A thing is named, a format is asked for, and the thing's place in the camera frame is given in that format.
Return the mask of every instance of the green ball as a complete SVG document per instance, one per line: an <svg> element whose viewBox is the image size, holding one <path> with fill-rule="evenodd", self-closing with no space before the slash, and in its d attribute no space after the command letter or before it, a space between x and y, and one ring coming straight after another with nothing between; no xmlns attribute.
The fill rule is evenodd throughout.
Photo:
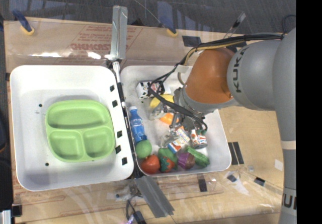
<svg viewBox="0 0 322 224"><path fill-rule="evenodd" d="M149 140L143 140L135 146L136 157L138 159L144 159L148 157L152 152L152 145Z"/></svg>

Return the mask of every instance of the plastic bottle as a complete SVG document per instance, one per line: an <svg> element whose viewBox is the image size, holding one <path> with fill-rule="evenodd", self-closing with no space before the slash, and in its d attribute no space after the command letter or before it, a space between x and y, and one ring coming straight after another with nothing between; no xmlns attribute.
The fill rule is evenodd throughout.
<svg viewBox="0 0 322 224"><path fill-rule="evenodd" d="M137 108L135 106L131 106L129 110L131 113L130 125L135 144L142 140L147 140L146 135L144 134L143 121L142 118L137 114Z"/></svg>

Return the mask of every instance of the green divided plate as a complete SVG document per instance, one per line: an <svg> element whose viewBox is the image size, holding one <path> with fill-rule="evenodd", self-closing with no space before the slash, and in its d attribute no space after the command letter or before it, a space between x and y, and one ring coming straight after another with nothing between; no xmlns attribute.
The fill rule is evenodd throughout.
<svg viewBox="0 0 322 224"><path fill-rule="evenodd" d="M51 152L64 162L102 159L112 153L115 135L107 107L94 100L53 103L46 112Z"/></svg>

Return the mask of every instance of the white label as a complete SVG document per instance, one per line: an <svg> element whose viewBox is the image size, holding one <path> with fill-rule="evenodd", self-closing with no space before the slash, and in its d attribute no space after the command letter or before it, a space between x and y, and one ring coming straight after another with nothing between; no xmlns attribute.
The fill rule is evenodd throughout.
<svg viewBox="0 0 322 224"><path fill-rule="evenodd" d="M275 168L280 170L280 171L283 171L283 163L277 159L275 159Z"/></svg>
<svg viewBox="0 0 322 224"><path fill-rule="evenodd" d="M185 73L189 67L187 65L178 65L175 72Z"/></svg>

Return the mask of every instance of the white lid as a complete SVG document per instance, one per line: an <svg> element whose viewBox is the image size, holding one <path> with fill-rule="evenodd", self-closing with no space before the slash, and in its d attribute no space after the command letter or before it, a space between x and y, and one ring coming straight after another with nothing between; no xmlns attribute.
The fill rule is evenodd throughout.
<svg viewBox="0 0 322 224"><path fill-rule="evenodd" d="M133 110L133 109L137 109L137 107L136 107L136 106L131 106L131 107L129 108L129 111L131 111L131 110Z"/></svg>

